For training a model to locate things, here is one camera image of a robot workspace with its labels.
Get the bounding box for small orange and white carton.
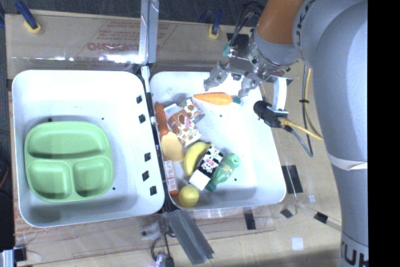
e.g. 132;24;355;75
178;96;206;124

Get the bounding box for white plastic tray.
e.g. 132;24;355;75
149;71;288;212
11;69;166;228

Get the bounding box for orange carrot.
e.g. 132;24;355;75
192;91;243;108

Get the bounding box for green bottle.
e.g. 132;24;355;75
204;152;242;193

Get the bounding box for large orange and white carton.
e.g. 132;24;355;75
163;103;203;148

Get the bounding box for black cylinder on white bracket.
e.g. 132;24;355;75
252;76;294;129

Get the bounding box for orange sausage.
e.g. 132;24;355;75
154;103;170;137

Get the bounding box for green divided plate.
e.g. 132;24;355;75
24;121;114;203

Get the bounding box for yellow banana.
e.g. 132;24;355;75
182;141;214;177

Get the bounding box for black and white cow carton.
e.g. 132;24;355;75
188;146;224;192

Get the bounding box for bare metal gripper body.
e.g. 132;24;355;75
227;47;292;83

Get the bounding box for orange and white packet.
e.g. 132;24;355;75
163;159;180;197

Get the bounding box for brown cardboard board red print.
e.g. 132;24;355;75
4;9;342;267

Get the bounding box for yellow lemon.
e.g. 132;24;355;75
177;184;201;208

